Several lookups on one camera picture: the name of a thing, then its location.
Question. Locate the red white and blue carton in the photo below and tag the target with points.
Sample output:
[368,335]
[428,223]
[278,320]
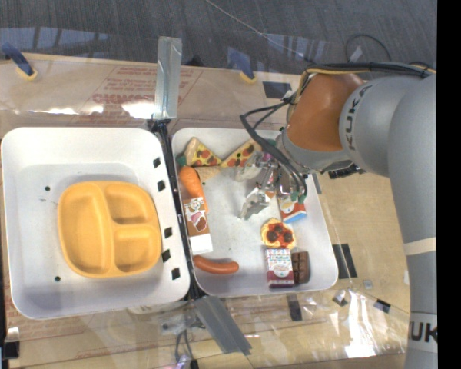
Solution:
[292,210]

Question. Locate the brown and white carton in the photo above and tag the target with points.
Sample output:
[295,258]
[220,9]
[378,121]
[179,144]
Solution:
[197,229]

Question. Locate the black cylinder on white bracket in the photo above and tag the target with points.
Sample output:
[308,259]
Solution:
[343,172]

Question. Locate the orange divided plate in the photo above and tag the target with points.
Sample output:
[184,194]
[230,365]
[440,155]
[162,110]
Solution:
[84,229]

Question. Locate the round toy pizza with meatballs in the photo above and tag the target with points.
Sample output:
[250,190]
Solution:
[277,235]

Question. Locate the orange toy carrot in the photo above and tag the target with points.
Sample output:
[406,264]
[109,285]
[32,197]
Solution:
[192,185]

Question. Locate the white plastic tray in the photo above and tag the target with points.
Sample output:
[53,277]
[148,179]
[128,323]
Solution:
[100,144]
[230,237]

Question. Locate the toy pizza slice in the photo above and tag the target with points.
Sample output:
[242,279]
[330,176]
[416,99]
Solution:
[240,156]
[199,155]

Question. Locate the tan toy bread slice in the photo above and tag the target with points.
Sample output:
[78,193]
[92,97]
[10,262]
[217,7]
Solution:
[208,172]

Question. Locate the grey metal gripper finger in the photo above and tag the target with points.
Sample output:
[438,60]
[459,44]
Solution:
[249,210]
[259,196]

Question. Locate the dark red carton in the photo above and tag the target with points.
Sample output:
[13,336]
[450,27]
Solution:
[279,269]

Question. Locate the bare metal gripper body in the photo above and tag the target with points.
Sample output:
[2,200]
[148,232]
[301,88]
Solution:
[268,171]

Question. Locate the brown chocolate bar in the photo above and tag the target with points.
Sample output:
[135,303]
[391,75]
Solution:
[300,267]

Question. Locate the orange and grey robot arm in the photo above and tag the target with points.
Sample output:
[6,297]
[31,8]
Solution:
[372,117]

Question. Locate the red toy sausage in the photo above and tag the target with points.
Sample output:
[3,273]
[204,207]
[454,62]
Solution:
[215,265]

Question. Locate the brown cardboard board red print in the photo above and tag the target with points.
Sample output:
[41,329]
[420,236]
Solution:
[361,221]

